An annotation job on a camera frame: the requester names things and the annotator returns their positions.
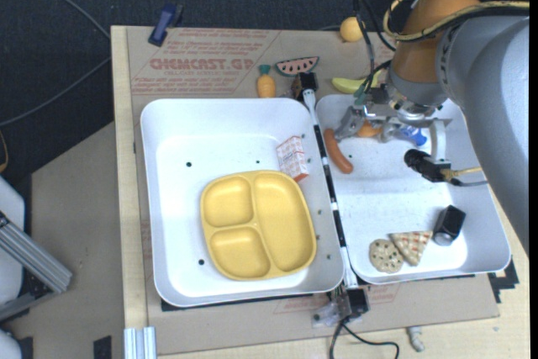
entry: yellow fruit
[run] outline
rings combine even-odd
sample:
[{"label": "yellow fruit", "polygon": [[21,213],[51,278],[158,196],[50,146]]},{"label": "yellow fruit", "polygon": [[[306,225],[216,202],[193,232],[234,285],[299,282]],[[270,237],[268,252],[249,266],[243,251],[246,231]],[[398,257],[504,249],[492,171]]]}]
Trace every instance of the yellow fruit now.
[{"label": "yellow fruit", "polygon": [[[333,78],[331,82],[333,83],[333,86],[335,86],[336,90],[346,94],[353,94],[359,89],[365,79],[366,78],[362,78],[361,80],[350,80],[347,78]],[[373,76],[372,87],[375,87],[376,85],[377,74]]]},{"label": "yellow fruit", "polygon": [[370,123],[368,120],[364,120],[362,127],[359,129],[356,135],[359,138],[370,138],[371,136],[379,135],[381,132],[383,132],[381,127],[374,128],[372,123]]},{"label": "yellow fruit", "polygon": [[357,42],[362,38],[361,28],[356,17],[348,17],[340,25],[340,36],[346,42]]}]

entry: cardboard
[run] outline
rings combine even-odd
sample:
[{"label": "cardboard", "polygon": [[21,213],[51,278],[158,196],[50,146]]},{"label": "cardboard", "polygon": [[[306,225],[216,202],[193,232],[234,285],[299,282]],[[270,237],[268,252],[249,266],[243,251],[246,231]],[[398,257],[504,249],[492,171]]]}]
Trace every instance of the cardboard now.
[{"label": "cardboard", "polygon": [[[325,294],[166,310],[153,282],[139,121],[144,106],[156,98],[255,97],[259,65],[313,55],[320,57],[314,72],[319,83],[316,94],[321,98],[334,92],[331,77],[357,79],[368,73],[366,46],[361,42],[345,43],[336,32],[172,29],[165,44],[156,48],[147,43],[151,28],[127,27],[125,31],[145,301],[148,322],[156,328],[158,353],[172,355],[332,335],[334,328],[315,324],[312,318],[315,310],[326,304]],[[379,63],[391,58],[392,53],[374,34],[372,41]],[[287,94],[290,78],[273,76],[277,94]],[[498,315],[486,274],[362,288],[366,289],[371,309],[352,326],[360,332]]]}]

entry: wooden table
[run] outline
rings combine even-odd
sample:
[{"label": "wooden table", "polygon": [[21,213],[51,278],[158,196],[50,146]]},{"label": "wooden table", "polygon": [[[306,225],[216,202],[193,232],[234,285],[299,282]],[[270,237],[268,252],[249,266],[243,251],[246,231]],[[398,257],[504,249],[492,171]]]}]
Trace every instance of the wooden table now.
[{"label": "wooden table", "polygon": [[[140,203],[144,201],[140,200],[139,173],[137,173],[137,160],[134,153],[136,119],[134,119],[131,87],[132,72],[129,68],[132,67],[133,55],[144,57],[145,50],[155,52],[156,49],[151,51],[153,49],[145,46],[140,46],[140,52],[133,52],[135,50],[139,51],[135,47],[138,47],[137,44],[141,41],[147,40],[149,33],[149,28],[123,26],[112,28],[119,217],[124,285],[124,322],[125,328],[135,329],[142,329],[150,325],[150,307],[148,306],[148,295],[150,295],[150,292],[147,290],[148,284],[146,283],[144,270],[143,232],[140,222],[141,212],[144,212],[140,207]],[[327,40],[338,37],[336,34],[329,34],[328,32],[277,32],[275,35],[277,38],[284,38],[286,41],[293,40],[299,46],[311,46],[317,41],[321,51],[327,52],[328,56],[330,56],[329,50],[331,49],[331,43],[327,44]],[[291,52],[289,50],[292,49],[292,47],[283,43],[280,43],[279,47],[279,52],[282,55],[288,55]],[[342,56],[342,58],[347,55],[354,56],[357,53],[361,53],[360,48],[350,48],[350,46],[340,47],[338,45],[338,50],[340,48],[342,51],[338,55]],[[338,70],[338,74],[341,77],[356,77],[357,69],[342,66]],[[250,88],[254,81],[254,77],[244,77],[238,83],[235,91],[248,91],[246,89]],[[320,85],[320,96],[328,92],[331,92],[330,86],[327,86],[326,83]],[[481,356],[503,359],[507,357],[530,357],[529,259],[502,212],[501,218],[512,247],[513,261],[520,283],[513,290],[502,291],[502,303],[498,305],[499,317],[424,326],[422,328],[421,340],[425,344],[425,351],[421,353],[422,357],[475,358]],[[410,357],[415,353],[409,344],[409,338],[404,329],[374,330],[363,334],[360,324],[353,327],[370,341],[398,342],[401,348],[400,357]],[[176,327],[174,330],[178,337],[182,335],[197,336],[201,339],[210,340],[212,336],[210,332],[194,335],[189,334],[187,325]],[[299,341],[271,342],[252,346],[247,346],[246,344],[249,344],[247,341],[243,343],[243,346],[223,346],[226,348],[212,348],[211,350],[199,349],[203,351],[177,352],[160,355],[160,357],[327,357],[330,334],[333,330],[334,328],[327,328],[320,332],[323,336],[310,335],[307,337],[308,339]],[[360,355],[372,358],[393,357],[394,349],[390,346],[374,347],[357,345],[350,335],[341,335],[336,347],[336,356],[356,357]]]}]

